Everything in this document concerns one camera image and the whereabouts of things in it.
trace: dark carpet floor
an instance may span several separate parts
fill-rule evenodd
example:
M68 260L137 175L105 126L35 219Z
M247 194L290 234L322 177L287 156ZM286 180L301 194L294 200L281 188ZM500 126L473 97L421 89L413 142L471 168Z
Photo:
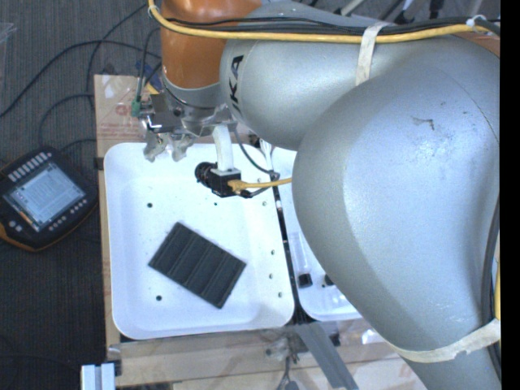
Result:
M318 0L315 6L334 11L349 1ZM355 13L377 18L392 1L367 0ZM469 2L445 0L441 16L465 15ZM48 144L97 182L94 112L85 94L93 91L93 73L136 75L141 53L118 43L104 43L94 53L92 41L106 37L143 46L155 27L145 10L137 10L144 3L0 0L0 22L16 29L6 43L0 87L0 166ZM496 18L501 0L484 0L481 13ZM426 16L425 7L417 19ZM160 52L158 40L150 50ZM80 366L104 361L99 239L96 210L73 234L41 253L0 240L0 389L77 389Z

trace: orange plastic cover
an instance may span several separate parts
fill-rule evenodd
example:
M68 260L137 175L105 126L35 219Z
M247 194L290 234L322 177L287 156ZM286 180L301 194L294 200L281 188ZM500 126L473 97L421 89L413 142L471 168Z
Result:
M260 0L162 0L161 14L165 19L211 22L244 17L260 6ZM192 37L162 28L162 68L167 79L185 89L215 84L219 81L225 43L222 39Z

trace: zip tie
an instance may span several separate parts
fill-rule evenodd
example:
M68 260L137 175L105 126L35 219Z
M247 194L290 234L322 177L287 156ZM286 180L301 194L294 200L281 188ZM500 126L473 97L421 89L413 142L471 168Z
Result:
M154 18L153 15L152 15L152 12L151 12L152 9L155 9L156 11L158 11L159 14L161 13L161 11L159 10L159 8L158 8L157 6L155 6L154 4L153 4L152 6L148 6L148 16L149 16L151 19Z
M365 32L363 32L361 45L359 47L359 58L357 59L356 86L362 84L370 77L375 38L379 31L388 24L387 22L377 22L366 28Z
M481 31L477 30L477 27L476 27L476 24L475 24L475 21L477 19L488 20L488 19L486 19L486 16L484 16L484 15L476 15L476 16L473 16L471 19L468 19L466 21L466 26L469 26L470 28L472 28L475 33L482 34Z
M433 349L432 351L409 351L387 342L392 349L403 358L413 362L432 363L453 360L459 353L472 353L495 344L501 338L501 321L494 318L490 323L466 335L459 341Z

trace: white tray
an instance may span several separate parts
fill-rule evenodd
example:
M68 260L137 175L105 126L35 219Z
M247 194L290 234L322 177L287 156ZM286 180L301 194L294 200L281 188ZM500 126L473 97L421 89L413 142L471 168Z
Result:
M104 161L110 237L112 314L116 327L140 340L207 332L282 327L294 300L272 191L252 199L220 198L198 184L200 162L215 162L215 145L194 145L174 162L148 162L143 143L112 147ZM261 166L256 149L248 153ZM242 180L268 181L233 146ZM176 222L246 263L222 309L148 266Z
M291 150L279 147L273 150L271 160L274 169L281 174L280 179L288 178L293 173L295 158L296 152ZM313 282L307 288L298 288L301 307L310 317L322 322L361 318L358 311L335 285L325 284L325 270L301 232L294 210L292 185L280 185L278 190L296 280L299 275L306 273L310 275Z

